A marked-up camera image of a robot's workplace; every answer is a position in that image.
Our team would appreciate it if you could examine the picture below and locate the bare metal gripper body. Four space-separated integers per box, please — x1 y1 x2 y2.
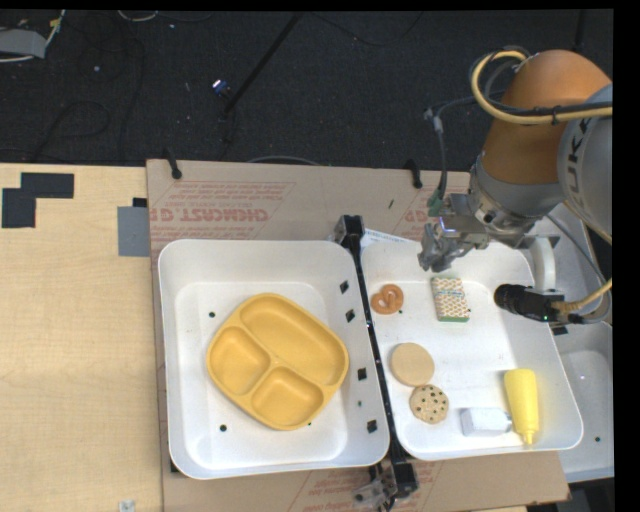
439 192 512 251

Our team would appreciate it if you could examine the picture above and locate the orange toy pretzel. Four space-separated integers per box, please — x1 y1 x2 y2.
369 283 405 316

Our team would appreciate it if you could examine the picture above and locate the white plastic tray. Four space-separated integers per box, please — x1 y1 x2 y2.
157 238 392 481
359 238 585 462

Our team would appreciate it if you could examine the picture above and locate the thin black rod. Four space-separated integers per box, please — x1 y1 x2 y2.
348 234 407 481

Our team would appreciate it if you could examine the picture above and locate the plain tan round biscuit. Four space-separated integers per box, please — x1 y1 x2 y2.
389 341 436 388

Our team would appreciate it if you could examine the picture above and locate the brown cardboard board red print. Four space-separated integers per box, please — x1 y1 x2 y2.
145 158 572 512

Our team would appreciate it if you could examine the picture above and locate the chocolate chip cookie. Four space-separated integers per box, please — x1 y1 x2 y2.
408 383 450 426

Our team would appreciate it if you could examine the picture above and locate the yellow squeeze bottle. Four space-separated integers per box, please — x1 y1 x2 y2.
503 368 541 447

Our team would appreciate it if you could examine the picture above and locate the small white box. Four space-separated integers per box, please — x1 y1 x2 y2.
459 406 514 438

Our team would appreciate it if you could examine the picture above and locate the yellow divided plate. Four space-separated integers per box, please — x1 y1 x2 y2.
205 292 351 432

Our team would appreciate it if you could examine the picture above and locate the black cylinder on white bracket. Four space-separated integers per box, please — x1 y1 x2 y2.
493 233 569 325

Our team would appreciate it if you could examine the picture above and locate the black block with wires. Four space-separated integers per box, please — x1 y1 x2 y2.
388 460 420 500

